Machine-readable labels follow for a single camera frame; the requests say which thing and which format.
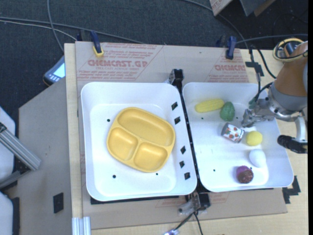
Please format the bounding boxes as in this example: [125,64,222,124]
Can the thin black and white rod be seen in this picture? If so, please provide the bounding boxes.
[178,82,201,216]

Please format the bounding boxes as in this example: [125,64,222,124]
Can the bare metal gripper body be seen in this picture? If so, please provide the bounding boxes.
[248,97,305,122]

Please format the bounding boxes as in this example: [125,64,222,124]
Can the black block with thin wires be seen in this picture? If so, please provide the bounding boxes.
[185,191,211,210]
[168,68,184,86]

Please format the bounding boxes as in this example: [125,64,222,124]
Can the brown cardboard board red print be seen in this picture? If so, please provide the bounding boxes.
[74,41,288,230]

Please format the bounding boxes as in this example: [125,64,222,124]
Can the yellow divided plate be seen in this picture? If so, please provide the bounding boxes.
[106,107,177,173]

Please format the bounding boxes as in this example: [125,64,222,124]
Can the black cylinder on white bracket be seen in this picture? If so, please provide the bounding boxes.
[277,111,308,154]

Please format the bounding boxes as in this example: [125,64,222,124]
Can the white plastic tray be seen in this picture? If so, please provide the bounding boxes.
[182,82,294,193]
[80,81,198,202]

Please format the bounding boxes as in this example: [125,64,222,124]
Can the green broccoli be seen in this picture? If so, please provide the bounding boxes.
[219,101,236,122]

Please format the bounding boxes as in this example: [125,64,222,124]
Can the white egg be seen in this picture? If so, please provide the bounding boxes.
[248,148,267,168]

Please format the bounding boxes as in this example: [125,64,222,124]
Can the purple and brown doughnut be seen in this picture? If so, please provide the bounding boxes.
[236,165,254,184]

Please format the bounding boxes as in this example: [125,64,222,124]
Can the yellow corn cob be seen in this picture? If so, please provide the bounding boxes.
[194,98,225,114]

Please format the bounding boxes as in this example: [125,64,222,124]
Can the yellow lemon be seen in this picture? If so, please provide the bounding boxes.
[245,130,264,147]

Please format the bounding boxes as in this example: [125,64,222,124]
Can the white can with red print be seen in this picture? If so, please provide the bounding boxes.
[221,122,245,143]

